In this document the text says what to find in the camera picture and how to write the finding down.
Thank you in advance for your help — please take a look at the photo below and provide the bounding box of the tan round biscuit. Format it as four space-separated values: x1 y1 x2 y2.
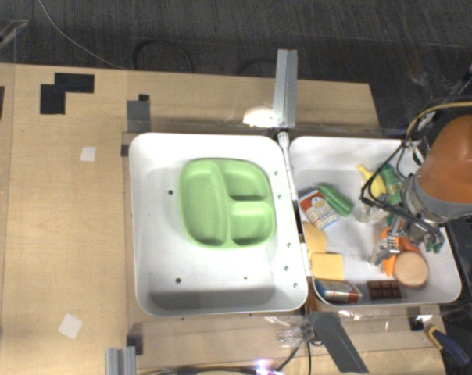
392 251 430 288

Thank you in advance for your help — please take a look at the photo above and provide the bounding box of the brown chocolate bar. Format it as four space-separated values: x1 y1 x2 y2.
367 280 403 301

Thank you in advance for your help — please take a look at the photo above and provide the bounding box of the yellow banana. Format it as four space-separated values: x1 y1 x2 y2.
357 164 391 197

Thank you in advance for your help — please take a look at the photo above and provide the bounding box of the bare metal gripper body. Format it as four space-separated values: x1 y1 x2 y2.
388 209 437 248

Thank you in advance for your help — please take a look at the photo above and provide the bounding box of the clear plastic bottle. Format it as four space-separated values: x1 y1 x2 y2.
352 195 392 224

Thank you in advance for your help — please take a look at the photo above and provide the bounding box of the green bottle with label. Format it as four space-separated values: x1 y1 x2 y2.
380 164 404 206

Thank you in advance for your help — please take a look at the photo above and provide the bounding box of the orange carrot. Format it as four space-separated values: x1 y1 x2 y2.
379 227 421 277

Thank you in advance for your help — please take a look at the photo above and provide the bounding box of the green divided plate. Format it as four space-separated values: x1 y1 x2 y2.
178 157 277 248

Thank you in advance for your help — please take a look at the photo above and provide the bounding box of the yellow cheese slice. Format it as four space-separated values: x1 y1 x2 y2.
310 252 345 282

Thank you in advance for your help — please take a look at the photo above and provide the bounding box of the white plastic tray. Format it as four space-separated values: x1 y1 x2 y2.
127 131 309 318
288 135 463 306

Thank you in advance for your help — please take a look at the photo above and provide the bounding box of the dark green ribbed bottle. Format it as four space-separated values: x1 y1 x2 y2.
318 183 356 218

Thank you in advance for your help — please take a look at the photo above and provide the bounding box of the red and white carton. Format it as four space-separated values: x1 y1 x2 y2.
299 187 341 232

